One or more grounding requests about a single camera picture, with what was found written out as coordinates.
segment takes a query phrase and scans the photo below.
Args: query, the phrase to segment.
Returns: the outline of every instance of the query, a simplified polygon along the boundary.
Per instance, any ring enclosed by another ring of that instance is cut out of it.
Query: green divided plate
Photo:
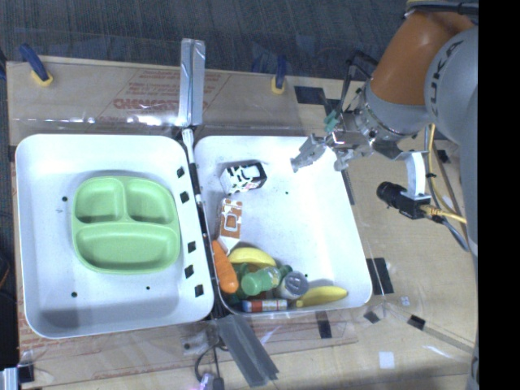
[[[86,180],[74,196],[72,240],[78,258],[95,271],[135,275],[166,269],[180,253],[173,196],[144,178]]]

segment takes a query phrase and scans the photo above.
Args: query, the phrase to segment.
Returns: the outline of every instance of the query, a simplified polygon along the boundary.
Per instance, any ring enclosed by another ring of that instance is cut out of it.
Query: orange carrot
[[[220,289],[225,293],[236,292],[240,284],[233,265],[229,262],[226,252],[217,240],[213,240],[211,245],[213,246],[214,265],[217,270]]]

